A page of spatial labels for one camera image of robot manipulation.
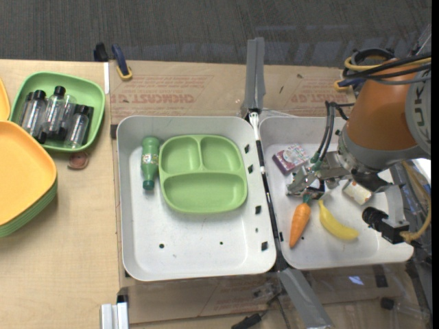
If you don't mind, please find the black cylinder on white bracket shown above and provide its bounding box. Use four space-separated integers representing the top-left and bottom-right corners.
361 183 412 245

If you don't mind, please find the purple and white carton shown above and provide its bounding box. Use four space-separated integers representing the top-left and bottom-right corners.
272 143 310 176

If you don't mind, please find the clear plastic bottle black cap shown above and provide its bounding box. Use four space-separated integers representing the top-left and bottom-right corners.
58 94 78 140
43 85 67 136
21 89 48 138
63 104 91 149

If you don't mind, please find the green divided plate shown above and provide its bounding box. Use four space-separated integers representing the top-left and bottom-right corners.
158 134 249 215

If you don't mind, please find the yellow square plate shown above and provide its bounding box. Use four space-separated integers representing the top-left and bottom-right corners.
0 77 12 121
0 120 58 228

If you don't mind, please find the brown cardboard board red print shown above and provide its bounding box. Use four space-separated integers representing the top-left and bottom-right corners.
108 59 407 325

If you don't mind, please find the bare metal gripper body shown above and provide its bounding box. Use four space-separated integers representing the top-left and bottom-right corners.
317 150 361 186

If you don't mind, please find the green square plate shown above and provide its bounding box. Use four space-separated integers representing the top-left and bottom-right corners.
9 71 106 154
0 186 58 239

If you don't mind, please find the white can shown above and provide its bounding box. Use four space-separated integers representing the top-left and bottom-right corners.
342 180 373 206

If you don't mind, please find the white plastic tray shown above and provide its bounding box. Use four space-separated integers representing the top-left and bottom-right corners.
115 114 278 283
257 116 415 271

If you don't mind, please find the orange carrot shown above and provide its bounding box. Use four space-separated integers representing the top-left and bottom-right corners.
288 193 313 249

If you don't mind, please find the green plastic bottle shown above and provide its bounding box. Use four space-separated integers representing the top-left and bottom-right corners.
140 135 161 191

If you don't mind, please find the yellow banana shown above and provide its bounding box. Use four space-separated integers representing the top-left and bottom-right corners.
317 199 360 242

